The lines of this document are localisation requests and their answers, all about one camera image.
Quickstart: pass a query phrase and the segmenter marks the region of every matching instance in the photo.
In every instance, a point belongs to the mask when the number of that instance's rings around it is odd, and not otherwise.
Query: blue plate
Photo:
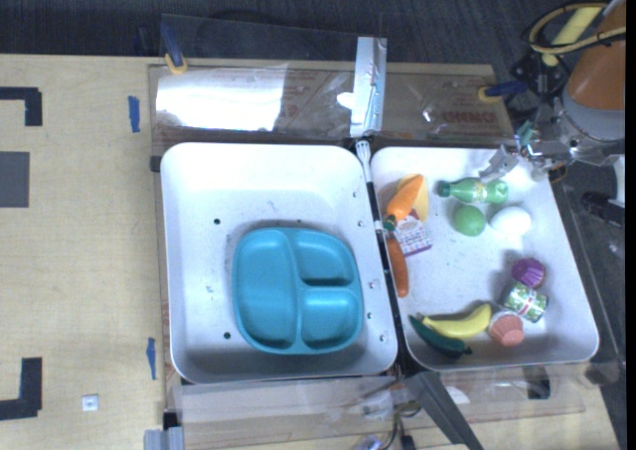
[[[246,234],[234,256],[232,297],[241,334],[269,353],[339,351],[362,328],[356,261],[326,232],[268,227]]]

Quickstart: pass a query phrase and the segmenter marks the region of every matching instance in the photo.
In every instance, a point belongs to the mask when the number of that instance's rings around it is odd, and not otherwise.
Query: wooden table
[[[0,100],[0,151],[30,152],[29,207],[0,208],[0,399],[18,397],[23,358],[43,360],[42,410],[0,421],[0,448],[140,449],[144,431],[161,427],[166,392],[148,112],[148,69],[160,63],[0,57],[0,86],[37,87],[44,113],[43,126],[27,127],[24,102]],[[136,133],[129,96],[141,109]],[[91,394],[98,409],[84,411],[82,397]],[[476,423],[473,430],[486,448],[617,448],[599,390],[582,387],[580,400],[583,412]],[[448,448],[436,428],[413,434],[420,447]],[[327,446],[352,448],[359,440],[340,437]]]

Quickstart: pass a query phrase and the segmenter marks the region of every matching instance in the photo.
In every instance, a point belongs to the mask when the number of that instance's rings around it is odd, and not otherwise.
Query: green lime
[[[466,236],[477,236],[486,228],[486,216],[477,207],[464,205],[453,219],[455,229]]]

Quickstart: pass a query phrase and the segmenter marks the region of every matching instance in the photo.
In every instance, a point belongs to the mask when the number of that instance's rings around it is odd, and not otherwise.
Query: carrot
[[[396,192],[387,205],[387,216],[389,219],[401,221],[410,214],[423,182],[424,177],[416,175]]]
[[[406,258],[395,238],[387,238],[387,250],[391,261],[391,272],[396,284],[397,296],[403,298],[408,294],[408,269],[406,268]]]

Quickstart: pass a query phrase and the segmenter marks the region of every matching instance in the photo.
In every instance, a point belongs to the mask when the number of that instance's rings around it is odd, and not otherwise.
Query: yellow pole
[[[553,44],[571,44],[576,42],[601,10],[600,8],[592,7],[576,10],[565,23],[565,26],[558,32]],[[554,67],[558,63],[557,58],[553,55],[544,55],[543,60],[544,64],[550,67]]]

